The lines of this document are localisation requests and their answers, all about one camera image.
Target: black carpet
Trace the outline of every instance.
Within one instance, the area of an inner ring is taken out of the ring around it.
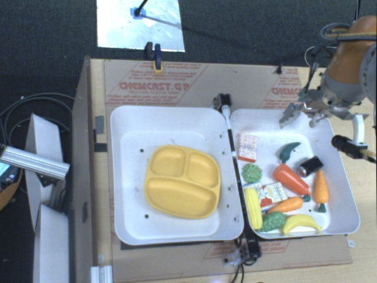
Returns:
[[[376,2],[362,0],[360,16],[376,15]],[[164,60],[305,66],[303,54],[320,43],[319,30],[331,22],[352,23],[356,0],[179,4],[186,52],[163,53]],[[143,58],[141,51],[98,48],[96,34],[96,0],[0,0],[0,113],[31,94],[74,96],[85,55]],[[32,111],[70,123],[61,108],[37,102],[17,109],[9,127]],[[26,131],[27,124],[15,130],[14,146],[24,146]],[[69,152],[69,139],[64,146]],[[15,202],[0,212],[1,282],[32,282],[33,242],[27,195],[19,190]]]

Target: toy banana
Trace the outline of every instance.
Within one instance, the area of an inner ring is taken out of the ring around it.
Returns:
[[[253,229],[260,229],[263,225],[263,218],[258,193],[252,187],[248,187],[244,190],[244,194],[249,222]]]
[[[298,214],[287,218],[287,221],[283,226],[283,233],[289,233],[297,226],[308,226],[310,228],[315,228],[318,231],[321,231],[322,229],[311,216]]]

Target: yellow plastic plate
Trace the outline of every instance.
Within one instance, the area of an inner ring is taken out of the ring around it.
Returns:
[[[220,169],[208,154],[187,147],[159,147],[148,163],[144,194],[148,203],[164,213],[203,219],[217,208]]]

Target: black can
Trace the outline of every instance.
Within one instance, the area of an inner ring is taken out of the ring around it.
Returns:
[[[300,164],[297,172],[301,177],[307,177],[313,172],[318,171],[321,167],[323,167],[323,163],[317,156],[313,156],[311,159]]]

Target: orange toy carrot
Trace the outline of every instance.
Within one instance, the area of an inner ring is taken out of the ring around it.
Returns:
[[[281,163],[272,176],[297,194],[310,196],[309,186],[285,163]]]
[[[315,199],[318,203],[320,203],[317,212],[325,213],[325,203],[329,200],[329,191],[328,186],[326,184],[326,179],[323,175],[321,170],[317,172],[317,179],[316,179],[316,190],[315,190]]]
[[[298,210],[302,207],[303,200],[302,198],[296,196],[291,197],[286,200],[281,201],[278,205],[274,206],[273,208],[267,211],[267,214],[272,212],[290,212],[291,210]]]

